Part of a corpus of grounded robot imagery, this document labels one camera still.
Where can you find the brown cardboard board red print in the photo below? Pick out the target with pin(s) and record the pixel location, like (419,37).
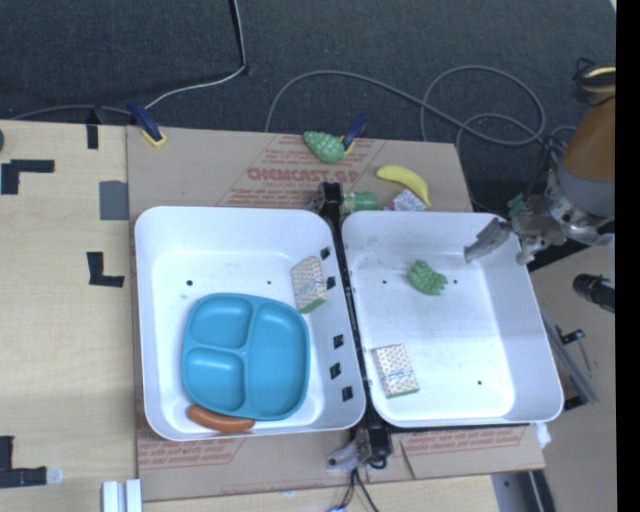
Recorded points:
(200,170)

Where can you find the yellow banana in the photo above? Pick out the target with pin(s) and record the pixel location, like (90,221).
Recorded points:
(407,180)

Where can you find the black cylinder on white bracket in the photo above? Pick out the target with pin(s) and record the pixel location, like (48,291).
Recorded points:
(595,291)

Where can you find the green grapes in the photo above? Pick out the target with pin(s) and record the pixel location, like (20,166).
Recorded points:
(324,146)

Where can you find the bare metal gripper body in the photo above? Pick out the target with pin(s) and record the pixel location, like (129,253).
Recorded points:
(542,226)

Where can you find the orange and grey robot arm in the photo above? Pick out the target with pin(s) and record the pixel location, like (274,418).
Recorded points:
(590,150)

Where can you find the orange dotted white carton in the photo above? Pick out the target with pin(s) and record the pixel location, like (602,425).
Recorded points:
(395,370)
(308,285)

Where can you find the green bottle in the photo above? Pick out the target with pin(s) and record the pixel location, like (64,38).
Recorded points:
(361,202)

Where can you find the green broccoli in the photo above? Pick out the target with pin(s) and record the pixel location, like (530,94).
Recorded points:
(425,277)

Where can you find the pink and white packet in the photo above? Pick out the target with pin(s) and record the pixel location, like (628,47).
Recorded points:
(406,201)

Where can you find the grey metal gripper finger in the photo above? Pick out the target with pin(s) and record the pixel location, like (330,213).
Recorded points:
(527,252)
(487,242)

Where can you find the white plastic tray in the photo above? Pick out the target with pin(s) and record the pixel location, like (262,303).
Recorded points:
(450,340)
(225,240)

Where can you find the blue divided plate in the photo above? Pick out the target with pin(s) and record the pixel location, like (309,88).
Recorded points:
(245,355)

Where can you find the orange sausage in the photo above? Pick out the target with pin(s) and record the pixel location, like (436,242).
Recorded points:
(220,422)

